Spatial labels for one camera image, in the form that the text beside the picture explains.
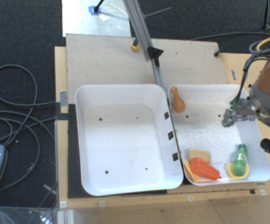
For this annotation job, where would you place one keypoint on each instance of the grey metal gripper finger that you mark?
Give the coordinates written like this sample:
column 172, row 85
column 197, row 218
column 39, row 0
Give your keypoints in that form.
column 226, row 122
column 230, row 113

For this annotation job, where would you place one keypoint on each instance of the green plastic bottle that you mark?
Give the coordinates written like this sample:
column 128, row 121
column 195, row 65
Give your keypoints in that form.
column 239, row 163

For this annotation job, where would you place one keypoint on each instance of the tan toy bread slice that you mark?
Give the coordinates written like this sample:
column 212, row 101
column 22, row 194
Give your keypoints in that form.
column 201, row 154

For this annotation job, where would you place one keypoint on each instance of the thin black rod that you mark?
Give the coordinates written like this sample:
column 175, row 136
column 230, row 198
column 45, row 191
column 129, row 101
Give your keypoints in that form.
column 175, row 134

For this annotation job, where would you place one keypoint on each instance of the yellow toy cheese slice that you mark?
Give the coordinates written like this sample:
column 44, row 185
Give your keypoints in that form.
column 188, row 171

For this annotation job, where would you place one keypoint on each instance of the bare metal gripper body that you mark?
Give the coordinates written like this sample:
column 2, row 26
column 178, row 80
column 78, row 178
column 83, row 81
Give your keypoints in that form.
column 245, row 112

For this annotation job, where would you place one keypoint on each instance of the white plastic tray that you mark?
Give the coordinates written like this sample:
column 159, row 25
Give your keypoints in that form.
column 207, row 134
column 123, row 143

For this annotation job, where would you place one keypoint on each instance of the orange toy chicken drumstick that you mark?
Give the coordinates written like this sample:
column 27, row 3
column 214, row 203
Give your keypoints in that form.
column 178, row 104

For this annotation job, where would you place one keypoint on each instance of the pink flat toy slice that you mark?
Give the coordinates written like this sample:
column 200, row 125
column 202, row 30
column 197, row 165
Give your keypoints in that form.
column 205, row 180

